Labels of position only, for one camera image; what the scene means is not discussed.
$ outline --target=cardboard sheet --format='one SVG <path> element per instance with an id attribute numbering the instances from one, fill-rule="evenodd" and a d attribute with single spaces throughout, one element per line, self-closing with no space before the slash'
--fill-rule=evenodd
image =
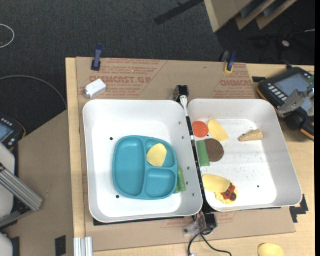
<path id="1" fill-rule="evenodd" d="M 192 99 L 254 99 L 256 94 L 244 63 L 224 73 L 225 63 L 145 59 L 101 59 L 100 71 L 92 71 L 91 57 L 77 57 L 78 105 L 83 173 L 86 236 L 95 252 L 187 243 L 183 227 L 191 217 L 95 225 L 89 209 L 86 145 L 82 110 L 89 99 L 84 87 L 102 79 L 107 89 L 97 99 L 170 100 L 177 85 L 187 85 Z M 215 213 L 218 227 L 208 240 L 221 240 L 295 232 L 288 207 Z"/>

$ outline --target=device screen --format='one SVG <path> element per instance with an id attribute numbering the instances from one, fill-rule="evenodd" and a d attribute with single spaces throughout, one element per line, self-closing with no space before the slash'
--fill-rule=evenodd
<path id="1" fill-rule="evenodd" d="M 297 73 L 282 81 L 276 82 L 274 85 L 284 94 L 286 94 L 287 97 L 289 97 L 295 89 L 297 89 L 299 92 L 305 92 L 309 87 L 308 81 L 301 73 Z M 306 112 L 312 108 L 312 103 L 309 98 L 304 101 L 301 108 Z"/>
<path id="2" fill-rule="evenodd" d="M 0 123 L 0 141 L 4 142 L 6 138 L 8 138 L 14 130 Z"/>

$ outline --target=wooden table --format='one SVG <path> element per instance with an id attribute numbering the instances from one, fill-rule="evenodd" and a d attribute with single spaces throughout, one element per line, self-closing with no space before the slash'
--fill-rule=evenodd
<path id="1" fill-rule="evenodd" d="M 86 237 L 83 181 L 81 166 L 81 141 L 79 135 L 79 107 L 77 90 L 77 63 L 75 58 L 66 59 L 66 82 L 70 138 L 70 166 L 72 183 L 73 230 L 75 238 Z M 314 66 L 302 66 L 303 69 L 314 72 Z M 285 65 L 247 64 L 250 77 L 272 77 L 286 70 Z M 226 250 L 233 256 L 258 255 L 258 246 L 262 243 L 280 245 L 285 255 L 312 256 L 316 255 L 315 235 L 315 143 L 303 134 L 289 130 L 283 121 L 280 122 L 285 141 L 296 170 L 302 192 L 308 205 L 308 212 L 298 216 L 295 224 L 296 232 L 278 235 L 245 237 L 228 240 L 211 241 L 213 247 Z M 95 252 L 95 256 L 186 256 L 188 244 L 159 245 L 121 250 Z M 205 242 L 192 244 L 191 252 L 197 256 L 226 255 L 213 252 Z"/>

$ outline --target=red circle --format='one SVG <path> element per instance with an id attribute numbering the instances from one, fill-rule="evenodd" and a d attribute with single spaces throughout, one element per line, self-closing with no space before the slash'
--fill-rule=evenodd
<path id="1" fill-rule="evenodd" d="M 194 136 L 203 138 L 209 133 L 208 126 L 202 121 L 195 121 L 192 124 Z"/>

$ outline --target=toy hot dog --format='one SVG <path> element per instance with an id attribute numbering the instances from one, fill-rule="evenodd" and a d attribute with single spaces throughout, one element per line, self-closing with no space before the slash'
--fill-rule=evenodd
<path id="1" fill-rule="evenodd" d="M 233 204 L 237 200 L 237 187 L 226 178 L 205 174 L 202 176 L 203 186 L 205 190 L 215 193 L 216 199 L 225 205 Z"/>

